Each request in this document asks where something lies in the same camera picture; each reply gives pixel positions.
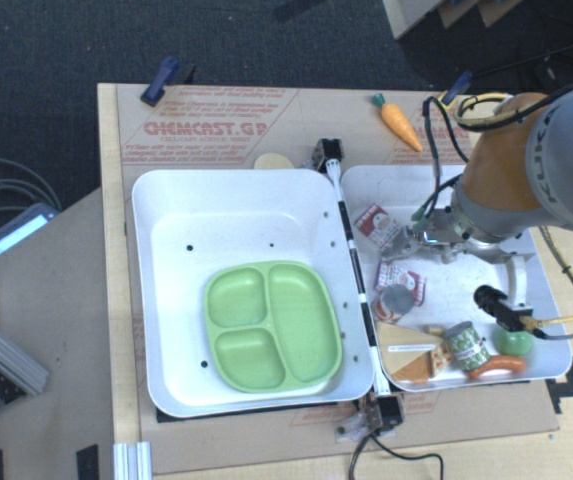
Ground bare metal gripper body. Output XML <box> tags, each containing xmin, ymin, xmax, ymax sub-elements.
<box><xmin>407</xmin><ymin>207</ymin><xmax>473</xmax><ymax>265</ymax></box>

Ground red and white packet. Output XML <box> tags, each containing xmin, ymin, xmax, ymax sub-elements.
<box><xmin>374</xmin><ymin>261</ymin><xmax>427</xmax><ymax>307</ymax></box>
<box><xmin>353</xmin><ymin>203</ymin><xmax>402</xmax><ymax>250</ymax></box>

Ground white plastic tray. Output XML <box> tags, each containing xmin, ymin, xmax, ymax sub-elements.
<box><xmin>339</xmin><ymin>163</ymin><xmax>573</xmax><ymax>394</ymax></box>
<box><xmin>130</xmin><ymin>167</ymin><xmax>377</xmax><ymax>419</ymax></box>

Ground thin black and white rod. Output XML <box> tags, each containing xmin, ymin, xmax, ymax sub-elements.
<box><xmin>325</xmin><ymin>157</ymin><xmax>387</xmax><ymax>395</ymax></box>

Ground red and white can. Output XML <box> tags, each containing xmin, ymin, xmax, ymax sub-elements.
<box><xmin>373</xmin><ymin>283</ymin><xmax>417</xmax><ymax>324</ymax></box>

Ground green and white can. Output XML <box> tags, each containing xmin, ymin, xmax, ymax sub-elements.
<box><xmin>441</xmin><ymin>320</ymin><xmax>492</xmax><ymax>372</ymax></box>

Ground tan pizza slice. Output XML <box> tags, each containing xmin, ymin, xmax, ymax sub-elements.
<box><xmin>375</xmin><ymin>321</ymin><xmax>450</xmax><ymax>384</ymax></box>

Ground green ball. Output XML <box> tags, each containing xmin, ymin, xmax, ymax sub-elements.
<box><xmin>494</xmin><ymin>325</ymin><xmax>535</xmax><ymax>358</ymax></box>

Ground orange carrot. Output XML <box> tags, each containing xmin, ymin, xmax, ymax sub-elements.
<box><xmin>371</xmin><ymin>92</ymin><xmax>425</xmax><ymax>153</ymax></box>

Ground orange sausage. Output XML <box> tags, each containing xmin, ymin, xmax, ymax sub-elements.
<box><xmin>467</xmin><ymin>355</ymin><xmax>527</xmax><ymax>380</ymax></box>

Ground green divided plate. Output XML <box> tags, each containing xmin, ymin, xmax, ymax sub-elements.
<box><xmin>202</xmin><ymin>260</ymin><xmax>343</xmax><ymax>394</ymax></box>

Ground beige round biscuit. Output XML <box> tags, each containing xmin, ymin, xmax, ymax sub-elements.
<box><xmin>253</xmin><ymin>152</ymin><xmax>295</xmax><ymax>171</ymax></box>

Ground brown cardboard board, red print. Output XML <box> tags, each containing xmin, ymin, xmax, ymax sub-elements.
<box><xmin>115</xmin><ymin>83</ymin><xmax>562</xmax><ymax>475</ymax></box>

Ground black cylinder on white bracket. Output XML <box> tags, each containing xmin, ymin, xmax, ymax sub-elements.
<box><xmin>472</xmin><ymin>253</ymin><xmax>537</xmax><ymax>333</ymax></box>

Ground black block with thin wires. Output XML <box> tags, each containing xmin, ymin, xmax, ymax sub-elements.
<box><xmin>335</xmin><ymin>395</ymin><xmax>406</xmax><ymax>442</ymax></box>
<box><xmin>310</xmin><ymin>137</ymin><xmax>345</xmax><ymax>173</ymax></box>

